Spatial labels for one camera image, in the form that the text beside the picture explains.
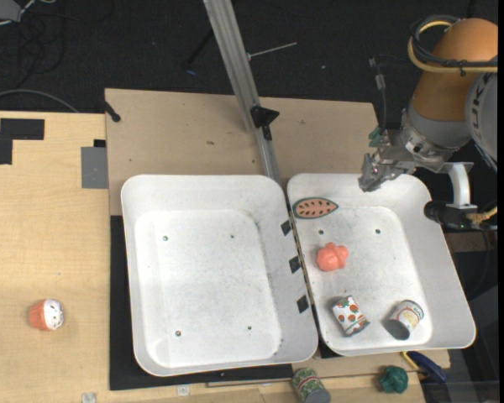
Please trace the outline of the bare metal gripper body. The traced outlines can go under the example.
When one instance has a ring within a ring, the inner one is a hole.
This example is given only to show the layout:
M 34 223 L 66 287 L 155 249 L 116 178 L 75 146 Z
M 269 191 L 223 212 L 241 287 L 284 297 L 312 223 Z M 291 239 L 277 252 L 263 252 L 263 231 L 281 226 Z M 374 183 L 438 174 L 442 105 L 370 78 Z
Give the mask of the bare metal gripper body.
M 437 172 L 450 158 L 450 148 L 435 144 L 414 128 L 378 129 L 373 146 L 373 176 L 377 180 L 412 174 L 417 167 Z

